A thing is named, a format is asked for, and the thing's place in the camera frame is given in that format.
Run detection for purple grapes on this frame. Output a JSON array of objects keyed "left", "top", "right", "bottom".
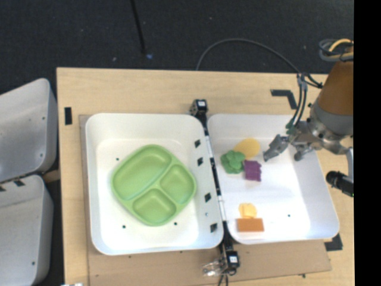
[{"left": 243, "top": 159, "right": 263, "bottom": 182}]

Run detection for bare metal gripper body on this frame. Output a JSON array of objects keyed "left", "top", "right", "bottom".
[{"left": 286, "top": 118, "right": 354, "bottom": 154}]

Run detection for yellow toy cheese piece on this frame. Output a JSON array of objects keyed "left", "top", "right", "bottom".
[{"left": 238, "top": 202, "right": 258, "bottom": 219}]

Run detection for black cylinder on white bracket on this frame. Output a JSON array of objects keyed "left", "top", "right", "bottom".
[{"left": 325, "top": 147, "right": 354, "bottom": 198}]

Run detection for green broccoli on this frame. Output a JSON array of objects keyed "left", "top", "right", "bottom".
[{"left": 220, "top": 150, "right": 246, "bottom": 175}]

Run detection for black block with thin wires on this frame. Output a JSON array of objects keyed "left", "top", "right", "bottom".
[
  {"left": 189, "top": 98, "right": 210, "bottom": 116},
  {"left": 220, "top": 248, "right": 241, "bottom": 270}
]

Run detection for green divided plate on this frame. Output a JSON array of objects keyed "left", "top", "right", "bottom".
[{"left": 110, "top": 144, "right": 198, "bottom": 227}]

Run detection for white plastic tray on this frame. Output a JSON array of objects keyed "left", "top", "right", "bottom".
[
  {"left": 85, "top": 112, "right": 225, "bottom": 256},
  {"left": 207, "top": 113, "right": 341, "bottom": 246}
]

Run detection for orange toy bread slice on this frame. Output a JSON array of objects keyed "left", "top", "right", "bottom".
[{"left": 236, "top": 217, "right": 265, "bottom": 233}]

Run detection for yellow round toy biscuit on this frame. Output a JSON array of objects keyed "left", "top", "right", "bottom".
[{"left": 232, "top": 138, "right": 261, "bottom": 158}]

